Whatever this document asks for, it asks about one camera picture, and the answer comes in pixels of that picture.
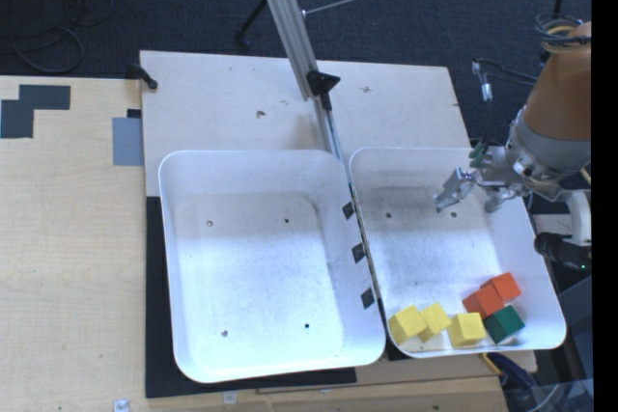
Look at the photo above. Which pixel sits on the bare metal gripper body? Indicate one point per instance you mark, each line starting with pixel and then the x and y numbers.
pixel 502 171

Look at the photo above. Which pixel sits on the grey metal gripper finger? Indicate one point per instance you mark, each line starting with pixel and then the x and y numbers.
pixel 499 199
pixel 454 190

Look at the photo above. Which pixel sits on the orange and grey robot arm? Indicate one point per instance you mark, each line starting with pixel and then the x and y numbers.
pixel 560 101

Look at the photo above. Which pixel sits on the white plastic tray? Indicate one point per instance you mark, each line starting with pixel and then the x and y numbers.
pixel 434 255
pixel 261 275

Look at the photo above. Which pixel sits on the orange cube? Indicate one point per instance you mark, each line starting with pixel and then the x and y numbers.
pixel 485 301
pixel 506 285

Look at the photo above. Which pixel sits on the green cube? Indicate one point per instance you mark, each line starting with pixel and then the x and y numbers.
pixel 504 323

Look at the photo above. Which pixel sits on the yellow cube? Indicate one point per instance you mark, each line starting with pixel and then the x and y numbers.
pixel 407 324
pixel 467 329
pixel 437 317

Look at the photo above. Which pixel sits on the pale flat board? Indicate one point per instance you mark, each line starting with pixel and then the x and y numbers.
pixel 217 111

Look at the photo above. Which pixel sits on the black cylinder on white bracket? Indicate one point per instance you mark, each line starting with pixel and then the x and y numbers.
pixel 560 248

